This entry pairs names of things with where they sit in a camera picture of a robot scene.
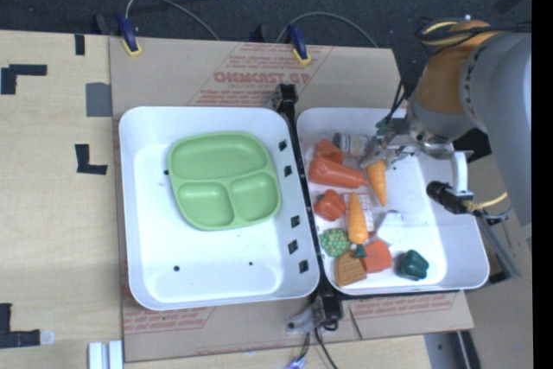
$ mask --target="metal bracket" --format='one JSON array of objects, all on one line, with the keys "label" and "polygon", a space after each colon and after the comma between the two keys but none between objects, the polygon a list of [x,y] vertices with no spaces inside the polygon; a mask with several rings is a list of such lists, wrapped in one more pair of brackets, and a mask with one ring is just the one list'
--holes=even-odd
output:
[{"label": "metal bracket", "polygon": [[88,343],[88,369],[123,369],[123,344],[121,340]]},{"label": "metal bracket", "polygon": [[322,298],[317,296],[315,301],[302,312],[289,317],[286,321],[287,334],[306,334],[318,328],[326,320]]}]

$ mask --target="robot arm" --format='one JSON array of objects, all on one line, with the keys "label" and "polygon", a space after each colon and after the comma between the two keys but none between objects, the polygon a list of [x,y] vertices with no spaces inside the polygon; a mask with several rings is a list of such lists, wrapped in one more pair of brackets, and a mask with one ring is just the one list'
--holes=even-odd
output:
[{"label": "robot arm", "polygon": [[[488,135],[513,209],[524,225],[531,222],[531,32],[492,29],[478,21],[448,26],[405,117],[385,122],[360,166],[380,158],[391,165],[418,153],[460,164],[452,142],[479,128]],[[454,183],[450,192],[467,197],[463,184]]]}]

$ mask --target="orange toy food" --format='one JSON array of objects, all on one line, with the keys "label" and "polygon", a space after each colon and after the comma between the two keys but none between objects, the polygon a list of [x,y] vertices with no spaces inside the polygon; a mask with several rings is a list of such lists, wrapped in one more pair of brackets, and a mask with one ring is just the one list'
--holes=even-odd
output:
[{"label": "orange toy food", "polygon": [[358,258],[353,256],[353,251],[344,252],[334,263],[334,276],[339,286],[360,282],[366,279],[366,272]]},{"label": "orange toy food", "polygon": [[338,148],[335,144],[333,144],[330,140],[327,140],[326,138],[323,138],[315,145],[315,152],[313,153],[313,157],[319,156],[329,158],[330,160],[334,160],[335,162],[340,164],[344,162],[344,153],[341,151],[340,148]]},{"label": "orange toy food", "polygon": [[333,189],[327,189],[325,194],[313,205],[317,215],[328,221],[335,221],[346,211],[346,203]]},{"label": "orange toy food", "polygon": [[369,183],[361,171],[323,156],[315,157],[311,161],[308,177],[314,183],[344,188],[358,188]]},{"label": "orange toy food", "polygon": [[373,241],[365,246],[365,254],[366,257],[361,258],[361,264],[367,274],[391,268],[390,250],[382,240]]},{"label": "orange toy food", "polygon": [[382,206],[386,205],[386,163],[384,159],[370,164],[366,167],[366,173],[369,176],[372,189],[378,197]]},{"label": "orange toy food", "polygon": [[366,230],[365,215],[356,193],[352,193],[349,199],[347,237],[353,244],[357,245],[353,255],[356,258],[364,257],[365,249],[363,248],[363,244],[369,239],[369,232]]}]

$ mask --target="clamp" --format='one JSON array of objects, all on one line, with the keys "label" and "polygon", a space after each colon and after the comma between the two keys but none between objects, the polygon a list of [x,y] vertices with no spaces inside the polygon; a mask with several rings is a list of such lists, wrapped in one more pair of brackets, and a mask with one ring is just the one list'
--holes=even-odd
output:
[{"label": "clamp", "polygon": [[294,26],[292,23],[289,23],[286,27],[286,31],[288,32],[288,36],[294,45],[292,54],[295,56],[300,65],[307,65],[311,61],[311,56],[308,54],[305,41],[303,40],[303,35],[299,28]]},{"label": "clamp", "polygon": [[130,21],[121,13],[117,13],[116,20],[118,22],[121,35],[123,36],[123,47],[130,57],[136,57],[142,53],[142,47],[138,44],[135,33],[132,30]]}]

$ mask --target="cardboard sheet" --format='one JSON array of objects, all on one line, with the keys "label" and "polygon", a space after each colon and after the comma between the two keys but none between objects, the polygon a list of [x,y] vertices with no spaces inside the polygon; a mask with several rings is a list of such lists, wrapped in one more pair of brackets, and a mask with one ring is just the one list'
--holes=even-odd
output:
[{"label": "cardboard sheet", "polygon": [[[134,301],[125,274],[118,122],[135,106],[267,106],[278,84],[295,84],[296,112],[310,107],[387,108],[399,75],[389,49],[308,46],[302,67],[288,45],[141,39],[131,58],[110,39],[111,95],[118,199],[124,355],[126,361],[300,346],[286,319],[307,299],[215,308],[148,311]],[[462,292],[384,296],[343,303],[344,318],[325,340],[345,341],[467,329],[473,321]]]}]

